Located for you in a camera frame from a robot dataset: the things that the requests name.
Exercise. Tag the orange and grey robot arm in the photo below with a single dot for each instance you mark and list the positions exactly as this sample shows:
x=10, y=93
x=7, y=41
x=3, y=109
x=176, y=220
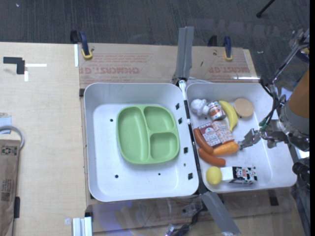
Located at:
x=298, y=97

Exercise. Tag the white toy garlic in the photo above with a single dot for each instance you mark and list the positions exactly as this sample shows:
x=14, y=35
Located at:
x=198, y=106

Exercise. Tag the white cow print milk carton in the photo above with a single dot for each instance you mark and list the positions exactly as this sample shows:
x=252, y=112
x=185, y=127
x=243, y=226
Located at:
x=242, y=174

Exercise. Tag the brown cardboard board red print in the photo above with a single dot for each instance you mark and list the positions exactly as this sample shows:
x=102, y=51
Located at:
x=147, y=67

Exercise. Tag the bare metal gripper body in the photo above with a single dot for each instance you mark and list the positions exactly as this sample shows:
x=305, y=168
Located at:
x=276, y=133

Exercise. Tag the tan round biscuit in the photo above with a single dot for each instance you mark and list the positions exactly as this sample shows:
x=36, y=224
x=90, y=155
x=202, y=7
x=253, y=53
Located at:
x=243, y=107

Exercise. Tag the black cylinder on white bracket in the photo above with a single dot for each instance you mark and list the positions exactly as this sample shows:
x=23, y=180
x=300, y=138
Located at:
x=300, y=169

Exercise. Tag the red and white carton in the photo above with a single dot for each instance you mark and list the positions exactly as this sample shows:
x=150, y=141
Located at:
x=209, y=134

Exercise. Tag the small orange and white can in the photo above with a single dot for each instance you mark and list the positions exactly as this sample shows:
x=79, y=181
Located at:
x=216, y=111

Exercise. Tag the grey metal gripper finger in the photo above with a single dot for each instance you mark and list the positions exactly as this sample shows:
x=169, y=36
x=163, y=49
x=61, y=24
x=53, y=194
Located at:
x=253, y=134
x=244, y=144

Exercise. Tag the orange carrot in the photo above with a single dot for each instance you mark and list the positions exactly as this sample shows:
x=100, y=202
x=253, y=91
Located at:
x=225, y=149

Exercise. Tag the green divided plate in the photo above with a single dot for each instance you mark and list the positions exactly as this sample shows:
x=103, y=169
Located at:
x=133, y=134

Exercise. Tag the orange sausage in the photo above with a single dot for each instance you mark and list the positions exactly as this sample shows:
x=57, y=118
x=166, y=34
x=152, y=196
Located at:
x=211, y=158
x=202, y=141

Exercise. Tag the brown paper bag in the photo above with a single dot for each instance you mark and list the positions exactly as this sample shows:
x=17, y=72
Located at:
x=7, y=181

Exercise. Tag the yellow banana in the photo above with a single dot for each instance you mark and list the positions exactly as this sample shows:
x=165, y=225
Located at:
x=231, y=113

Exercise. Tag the orange and white packet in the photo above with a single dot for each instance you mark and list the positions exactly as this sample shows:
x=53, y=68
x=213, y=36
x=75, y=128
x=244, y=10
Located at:
x=224, y=131

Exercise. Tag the white plastic tray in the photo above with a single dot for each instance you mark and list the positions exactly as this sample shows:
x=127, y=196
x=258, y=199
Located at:
x=105, y=156
x=268, y=161

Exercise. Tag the yellow lemon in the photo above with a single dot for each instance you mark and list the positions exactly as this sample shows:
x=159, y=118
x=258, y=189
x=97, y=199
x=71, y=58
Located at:
x=213, y=175

